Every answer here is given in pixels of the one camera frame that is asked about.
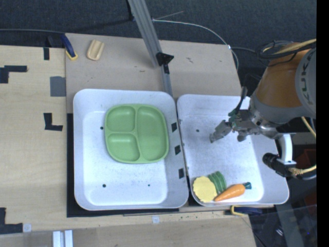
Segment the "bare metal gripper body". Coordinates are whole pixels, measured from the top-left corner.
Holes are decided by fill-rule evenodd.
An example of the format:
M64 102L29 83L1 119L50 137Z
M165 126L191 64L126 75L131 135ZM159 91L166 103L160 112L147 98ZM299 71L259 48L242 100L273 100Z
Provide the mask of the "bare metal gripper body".
M280 124L265 119L258 111L235 110L231 112L232 131L249 135L264 135L270 139L279 139L283 133L277 130Z

